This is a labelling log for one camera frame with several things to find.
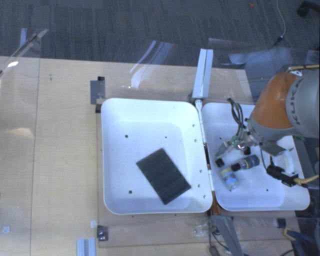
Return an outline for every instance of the wooden table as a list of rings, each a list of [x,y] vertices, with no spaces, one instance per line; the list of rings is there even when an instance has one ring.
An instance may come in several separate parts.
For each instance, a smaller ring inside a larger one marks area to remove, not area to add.
[[[23,58],[15,71],[2,76],[0,106],[6,107],[0,115],[0,225],[10,225],[11,231],[0,233],[0,255],[74,256],[78,238],[96,236],[98,145],[91,80],[105,77],[108,96],[184,100],[195,74],[196,67]],[[6,87],[5,81],[14,87]],[[213,69],[211,87],[214,99],[232,96],[252,103],[243,70]],[[25,111],[29,117],[21,116]],[[28,120],[32,129],[22,126]],[[285,239],[248,240],[241,246],[248,253],[265,248],[261,256],[278,256],[291,248]],[[210,254],[208,243],[190,243],[97,247],[97,255]]]

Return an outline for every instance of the white tray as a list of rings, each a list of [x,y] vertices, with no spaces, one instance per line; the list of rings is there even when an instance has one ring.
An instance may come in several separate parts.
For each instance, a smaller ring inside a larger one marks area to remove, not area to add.
[[[111,98],[102,105],[101,120],[104,203],[112,213],[201,213],[211,207],[211,186],[194,106]],[[161,148],[191,185],[167,205],[136,165]]]
[[[243,116],[249,118],[253,105],[241,105]],[[235,173],[239,186],[229,191],[220,179],[215,165],[215,153],[223,141],[229,141],[236,133],[238,125],[231,114],[231,105],[227,103],[208,103],[202,109],[205,134],[209,149],[209,157],[213,171],[214,190],[218,203],[228,211],[278,211],[304,210],[310,203],[306,188],[295,185],[288,187],[280,180],[266,173],[260,164],[252,169],[239,170]],[[278,144],[285,149],[294,148],[290,154],[293,159],[294,171],[303,178],[303,172],[292,136],[284,137]],[[251,147],[251,153],[260,157],[259,147]],[[223,161],[228,166],[245,157],[240,151],[233,150]],[[269,155],[264,153],[266,164]]]

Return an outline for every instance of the plastic bottle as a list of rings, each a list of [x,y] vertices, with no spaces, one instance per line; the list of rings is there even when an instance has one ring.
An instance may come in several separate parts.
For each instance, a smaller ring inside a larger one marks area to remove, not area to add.
[[[230,191],[234,190],[238,186],[238,180],[231,167],[220,169],[219,174]]]
[[[237,163],[231,165],[232,171],[236,172],[238,170],[246,170],[252,167],[258,166],[260,164],[260,158],[256,155],[250,155],[243,159],[240,159]]]

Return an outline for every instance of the metal bracket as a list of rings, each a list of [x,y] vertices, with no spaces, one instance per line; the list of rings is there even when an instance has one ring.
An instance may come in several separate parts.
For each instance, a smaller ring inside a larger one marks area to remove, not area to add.
[[[198,66],[196,69],[196,75],[192,91],[193,99],[208,98],[213,58],[213,50],[200,50]]]
[[[233,256],[244,256],[232,221],[232,217],[213,215],[211,216],[211,219],[223,236],[223,239],[231,254]]]
[[[79,238],[77,242],[77,256],[96,256],[96,239]]]
[[[283,153],[284,151],[286,151],[285,148],[283,148],[282,146],[277,145],[275,142],[273,141],[266,141],[263,142],[262,145],[259,145],[260,148],[269,153],[270,155],[277,157],[279,156],[281,153]]]

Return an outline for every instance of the bottle cap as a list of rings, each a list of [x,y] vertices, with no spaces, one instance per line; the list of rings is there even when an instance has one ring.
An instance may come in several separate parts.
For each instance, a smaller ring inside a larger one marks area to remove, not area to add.
[[[251,149],[249,146],[245,147],[245,150],[243,151],[243,154],[246,156],[249,156],[251,154]]]
[[[215,161],[215,164],[216,164],[216,166],[218,166],[219,168],[225,165],[224,161],[223,161],[221,158],[218,158],[218,159]]]
[[[234,172],[240,170],[240,169],[241,169],[240,163],[237,162],[237,163],[231,165],[231,169],[232,169],[232,171],[234,171]]]

